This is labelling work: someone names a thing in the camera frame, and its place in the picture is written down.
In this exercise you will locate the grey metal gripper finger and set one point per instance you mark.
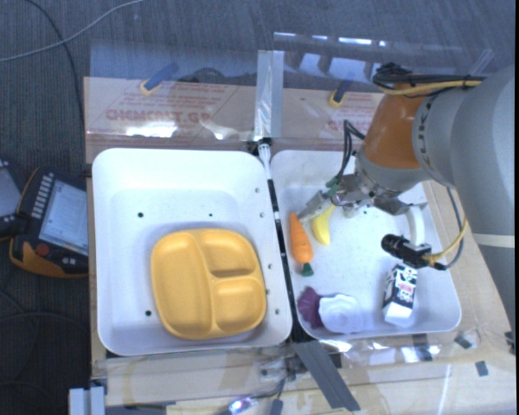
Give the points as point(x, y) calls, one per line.
point(312, 206)

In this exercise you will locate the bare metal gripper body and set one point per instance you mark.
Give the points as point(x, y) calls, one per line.
point(358, 193)

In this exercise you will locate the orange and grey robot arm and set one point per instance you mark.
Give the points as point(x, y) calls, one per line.
point(454, 136)

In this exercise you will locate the yellow banana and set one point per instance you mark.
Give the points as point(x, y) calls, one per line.
point(322, 229)

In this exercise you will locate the orange carrot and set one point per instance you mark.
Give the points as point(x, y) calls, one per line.
point(300, 242)

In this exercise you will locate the white plastic tray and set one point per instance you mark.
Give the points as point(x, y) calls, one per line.
point(363, 266)
point(130, 180)

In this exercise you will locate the purple grapes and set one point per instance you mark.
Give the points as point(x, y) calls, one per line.
point(309, 305)

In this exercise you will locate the black and white carton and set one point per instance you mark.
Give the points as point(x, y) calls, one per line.
point(400, 294)

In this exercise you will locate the yellow divided plate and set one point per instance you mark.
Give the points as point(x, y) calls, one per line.
point(207, 283)

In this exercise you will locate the brown cardboard board red print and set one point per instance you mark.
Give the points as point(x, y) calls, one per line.
point(164, 110)

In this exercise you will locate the black cylinder on white bracket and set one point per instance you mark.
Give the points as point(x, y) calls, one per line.
point(408, 242)

